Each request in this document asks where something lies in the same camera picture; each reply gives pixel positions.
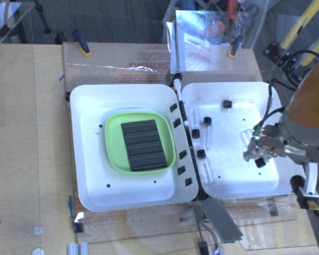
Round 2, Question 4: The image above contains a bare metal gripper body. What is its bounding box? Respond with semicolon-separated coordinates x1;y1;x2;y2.
254;123;308;158

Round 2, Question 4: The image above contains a white plastic tray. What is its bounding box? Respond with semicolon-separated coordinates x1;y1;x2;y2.
180;81;307;200
69;83;199;213

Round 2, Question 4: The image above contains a black ribbed rack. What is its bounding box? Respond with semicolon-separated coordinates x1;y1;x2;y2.
120;119;169;172

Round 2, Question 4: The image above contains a green plate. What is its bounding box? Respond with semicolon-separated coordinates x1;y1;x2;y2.
104;111;177;175

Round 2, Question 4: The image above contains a black cylinder on white bracket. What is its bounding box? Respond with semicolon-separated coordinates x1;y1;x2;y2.
289;162;319;210

